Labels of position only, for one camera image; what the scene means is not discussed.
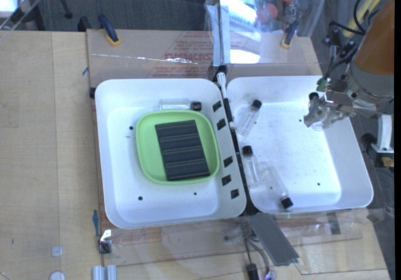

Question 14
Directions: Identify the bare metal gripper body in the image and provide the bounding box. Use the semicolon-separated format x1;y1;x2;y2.
324;88;382;117

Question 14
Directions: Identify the clear bottle with black cap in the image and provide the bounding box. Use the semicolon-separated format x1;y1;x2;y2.
308;91;335;132
234;99;263;136
159;98;202;113
242;145;261;187
256;162;294;210

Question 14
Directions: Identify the white plastic tray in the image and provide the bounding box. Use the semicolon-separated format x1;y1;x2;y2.
225;75;374;214
94;78;247;230

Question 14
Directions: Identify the black striped packet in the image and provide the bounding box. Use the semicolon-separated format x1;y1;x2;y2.
155;120;211;182

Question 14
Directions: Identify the green plate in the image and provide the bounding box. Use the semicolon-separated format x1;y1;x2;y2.
135;110;220;185

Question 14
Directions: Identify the black cylinder on white bracket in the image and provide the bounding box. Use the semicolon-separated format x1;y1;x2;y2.
360;114;395;167

